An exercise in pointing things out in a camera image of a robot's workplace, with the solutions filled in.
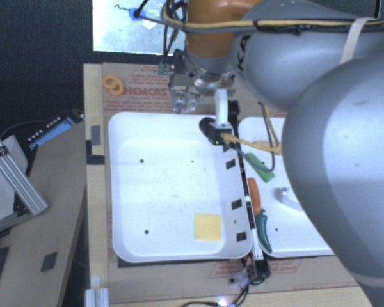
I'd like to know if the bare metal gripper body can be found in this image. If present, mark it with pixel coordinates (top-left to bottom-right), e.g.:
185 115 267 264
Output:
168 72 236 98

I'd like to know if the orange pretzel biscuit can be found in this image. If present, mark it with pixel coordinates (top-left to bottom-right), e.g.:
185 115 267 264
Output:
102 75 125 97

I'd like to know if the white plastic tray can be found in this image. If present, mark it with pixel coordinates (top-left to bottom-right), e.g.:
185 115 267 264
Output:
108 111 254 264
237 116 335 259

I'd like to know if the green flat wedge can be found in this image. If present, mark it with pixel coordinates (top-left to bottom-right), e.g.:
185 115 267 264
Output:
245 152 275 184

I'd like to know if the thin black and white rod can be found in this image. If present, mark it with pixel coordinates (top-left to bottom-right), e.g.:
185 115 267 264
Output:
232 120 264 262

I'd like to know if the orange carrot with green top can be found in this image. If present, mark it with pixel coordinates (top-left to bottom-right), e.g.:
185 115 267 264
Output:
247 177 273 255

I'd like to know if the yellow square slice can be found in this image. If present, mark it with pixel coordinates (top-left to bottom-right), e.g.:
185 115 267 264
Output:
193 212 223 243

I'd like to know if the brown cardboard board red print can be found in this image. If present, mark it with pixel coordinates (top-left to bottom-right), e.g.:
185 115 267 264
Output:
101 63 363 304

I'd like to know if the black cylinder on white bracket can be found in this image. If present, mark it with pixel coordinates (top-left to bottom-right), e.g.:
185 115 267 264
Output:
198 88 234 146

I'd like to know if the black block with thin wires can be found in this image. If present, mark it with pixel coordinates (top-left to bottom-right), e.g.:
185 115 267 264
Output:
253 260 272 285
227 99 241 128

